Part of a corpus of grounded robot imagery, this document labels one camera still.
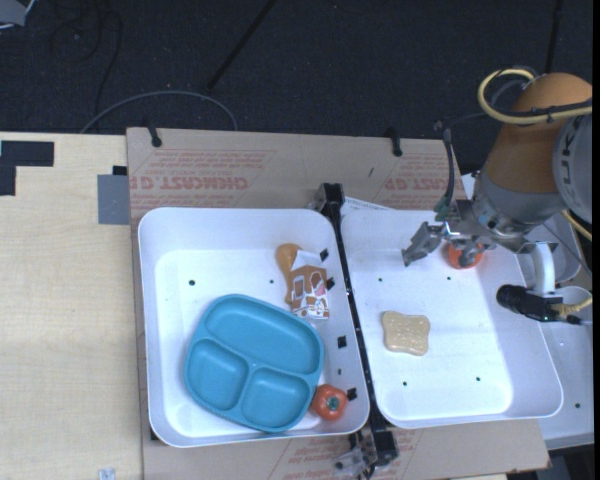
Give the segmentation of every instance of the wooden surface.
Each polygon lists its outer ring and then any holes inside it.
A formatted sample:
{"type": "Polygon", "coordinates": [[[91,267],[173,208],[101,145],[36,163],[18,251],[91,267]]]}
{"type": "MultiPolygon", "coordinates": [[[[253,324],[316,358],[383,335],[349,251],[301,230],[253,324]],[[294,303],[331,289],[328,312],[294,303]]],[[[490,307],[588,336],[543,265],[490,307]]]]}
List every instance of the wooden surface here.
{"type": "Polygon", "coordinates": [[[54,140],[0,196],[0,479],[142,477],[130,229],[98,224],[123,136],[54,140]]]}

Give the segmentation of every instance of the white plastic tray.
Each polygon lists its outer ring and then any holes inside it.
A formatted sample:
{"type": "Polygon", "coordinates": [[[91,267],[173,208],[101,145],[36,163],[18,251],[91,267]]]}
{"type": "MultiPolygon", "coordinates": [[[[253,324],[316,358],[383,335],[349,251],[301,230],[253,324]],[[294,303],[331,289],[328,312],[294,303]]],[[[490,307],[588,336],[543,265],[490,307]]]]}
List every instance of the white plastic tray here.
{"type": "Polygon", "coordinates": [[[156,435],[175,447],[349,434],[369,414],[369,397],[342,265],[331,223],[303,209],[159,208],[138,230],[147,348],[149,420],[156,435]],[[330,317],[315,321],[325,357],[320,384],[355,389],[344,415],[326,421],[307,412],[293,428],[265,433],[229,421],[198,405],[183,379],[185,354],[209,304],[243,294],[285,308],[286,281],[275,250],[286,242],[306,251],[328,251],[322,263],[334,286],[330,317]]]}
{"type": "Polygon", "coordinates": [[[449,265],[442,245],[405,267],[401,249],[433,212],[356,210],[342,235],[380,412],[403,428],[542,418],[563,402],[540,323],[496,301],[503,284],[524,285],[515,256],[487,251],[471,269],[449,265]],[[425,315],[423,356],[389,351],[384,311],[425,315]]]}

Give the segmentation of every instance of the cardboard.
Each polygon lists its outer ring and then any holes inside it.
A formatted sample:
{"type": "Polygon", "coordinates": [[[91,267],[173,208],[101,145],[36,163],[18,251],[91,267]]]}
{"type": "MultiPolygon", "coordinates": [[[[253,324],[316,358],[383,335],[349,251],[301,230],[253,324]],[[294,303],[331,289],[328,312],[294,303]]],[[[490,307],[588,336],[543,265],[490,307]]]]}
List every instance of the cardboard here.
{"type": "MultiPolygon", "coordinates": [[[[127,131],[130,222],[136,300],[144,473],[147,479],[337,478],[333,461],[347,436],[267,439],[180,449],[151,439],[137,227],[160,206],[306,208],[322,183],[340,183],[346,196],[397,209],[431,209],[447,185],[448,160],[439,140],[158,129],[127,131]]],[[[454,193],[465,197],[455,166],[454,193]]],[[[392,429],[399,457],[374,478],[466,477],[548,467],[535,420],[420,430],[392,429]]]]}

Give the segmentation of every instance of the blue divided plate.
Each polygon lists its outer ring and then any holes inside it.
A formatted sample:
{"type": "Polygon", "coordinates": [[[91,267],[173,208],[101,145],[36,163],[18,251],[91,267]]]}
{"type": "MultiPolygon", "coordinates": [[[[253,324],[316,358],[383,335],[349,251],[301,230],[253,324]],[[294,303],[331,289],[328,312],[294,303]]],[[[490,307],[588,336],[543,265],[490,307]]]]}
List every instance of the blue divided plate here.
{"type": "Polygon", "coordinates": [[[214,300],[184,363],[193,399],[225,418],[283,432],[305,415],[318,385],[324,345],[290,311],[246,295],[214,300]]]}

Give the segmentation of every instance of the red object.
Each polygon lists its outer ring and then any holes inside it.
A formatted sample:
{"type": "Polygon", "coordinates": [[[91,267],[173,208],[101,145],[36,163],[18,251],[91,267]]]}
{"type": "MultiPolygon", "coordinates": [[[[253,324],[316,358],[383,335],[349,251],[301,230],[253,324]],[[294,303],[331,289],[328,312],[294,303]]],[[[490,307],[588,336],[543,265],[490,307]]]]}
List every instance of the red object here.
{"type": "Polygon", "coordinates": [[[476,257],[475,257],[475,260],[473,261],[473,263],[471,263],[465,267],[462,267],[458,263],[458,259],[460,258],[462,251],[459,251],[458,249],[456,249],[453,246],[453,244],[449,244],[449,247],[447,248],[447,254],[449,256],[449,263],[451,263],[451,266],[453,266],[455,268],[460,268],[460,269],[475,267],[478,263],[480,263],[480,260],[482,259],[482,253],[479,252],[478,254],[476,254],[476,257]]]}
{"type": "Polygon", "coordinates": [[[337,420],[347,406],[347,394],[330,384],[321,384],[316,388],[311,401],[311,409],[325,420],[337,420]]]}

